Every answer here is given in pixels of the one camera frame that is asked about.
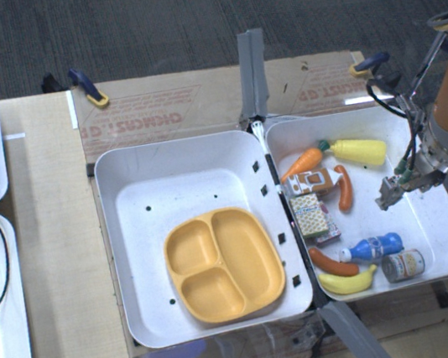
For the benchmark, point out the pink packet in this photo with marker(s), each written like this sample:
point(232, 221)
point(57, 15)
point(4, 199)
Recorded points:
point(334, 230)

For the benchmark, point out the yellow patterned packet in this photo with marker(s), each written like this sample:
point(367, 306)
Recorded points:
point(309, 217)

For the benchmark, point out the yellow bottle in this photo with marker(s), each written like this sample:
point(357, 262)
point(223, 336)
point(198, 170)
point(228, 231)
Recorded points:
point(361, 151)

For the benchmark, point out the orange carrot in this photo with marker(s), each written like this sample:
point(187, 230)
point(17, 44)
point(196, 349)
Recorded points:
point(304, 161)

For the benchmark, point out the blue and white bottle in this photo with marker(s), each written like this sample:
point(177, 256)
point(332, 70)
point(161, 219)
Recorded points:
point(373, 248)

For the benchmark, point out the small can with yellow label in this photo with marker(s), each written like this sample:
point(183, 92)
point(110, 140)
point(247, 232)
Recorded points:
point(404, 265)

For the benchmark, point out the brown cardboard board red print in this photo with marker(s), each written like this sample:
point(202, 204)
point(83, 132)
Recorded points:
point(179, 113)

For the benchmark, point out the orange sausage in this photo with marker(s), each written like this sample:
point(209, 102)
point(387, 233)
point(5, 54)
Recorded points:
point(332, 266)
point(345, 192)

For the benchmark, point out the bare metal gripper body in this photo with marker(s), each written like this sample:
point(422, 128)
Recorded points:
point(435, 157)

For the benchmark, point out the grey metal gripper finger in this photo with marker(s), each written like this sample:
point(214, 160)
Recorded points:
point(391, 182)
point(387, 199)

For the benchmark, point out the orange divided plate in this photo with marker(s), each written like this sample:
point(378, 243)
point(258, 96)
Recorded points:
point(240, 247)

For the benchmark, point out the yellow banana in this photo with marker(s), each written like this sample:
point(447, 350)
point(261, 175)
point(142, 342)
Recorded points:
point(345, 283)

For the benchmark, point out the brown and white carton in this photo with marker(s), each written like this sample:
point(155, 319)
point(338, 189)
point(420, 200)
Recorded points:
point(314, 182)

